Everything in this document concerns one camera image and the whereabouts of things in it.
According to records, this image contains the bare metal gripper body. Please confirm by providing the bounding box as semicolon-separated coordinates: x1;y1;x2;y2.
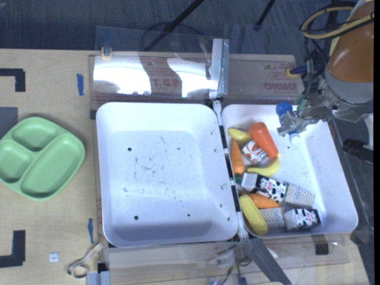
299;89;375;125

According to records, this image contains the clear bottle with blue cap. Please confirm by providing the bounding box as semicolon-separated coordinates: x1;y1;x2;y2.
275;100;302;145

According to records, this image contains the large orange carrot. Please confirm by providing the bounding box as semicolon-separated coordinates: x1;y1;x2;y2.
248;121;280;159

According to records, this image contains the orange and white can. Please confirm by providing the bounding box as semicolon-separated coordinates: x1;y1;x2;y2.
241;140;270;167

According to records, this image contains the yellow banana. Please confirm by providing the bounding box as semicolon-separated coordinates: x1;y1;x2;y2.
227;127;253;144
246;153;282;178

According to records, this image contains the white plastic tray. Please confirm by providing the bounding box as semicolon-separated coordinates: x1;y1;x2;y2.
95;101;240;248
221;103;359;239

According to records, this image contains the cow print milk carton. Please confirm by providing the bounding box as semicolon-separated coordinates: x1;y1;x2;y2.
240;172;288;203
283;207;322;232

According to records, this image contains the small orange carrot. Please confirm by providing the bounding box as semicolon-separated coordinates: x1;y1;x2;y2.
230;139;245;184

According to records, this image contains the beige patterned carton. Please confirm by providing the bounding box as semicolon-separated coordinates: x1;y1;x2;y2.
258;206;286;230
283;182;316;209

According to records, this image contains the thin black and white rod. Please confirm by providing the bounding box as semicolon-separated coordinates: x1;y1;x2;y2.
211;99;249;240

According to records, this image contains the yellow corn cob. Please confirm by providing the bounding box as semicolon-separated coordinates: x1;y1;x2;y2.
238;194;269;236

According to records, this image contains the green divided plate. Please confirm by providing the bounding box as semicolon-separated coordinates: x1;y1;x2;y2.
0;116;86;202

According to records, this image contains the black cylinder on white bracket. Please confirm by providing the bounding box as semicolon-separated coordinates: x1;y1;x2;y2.
342;113;375;166

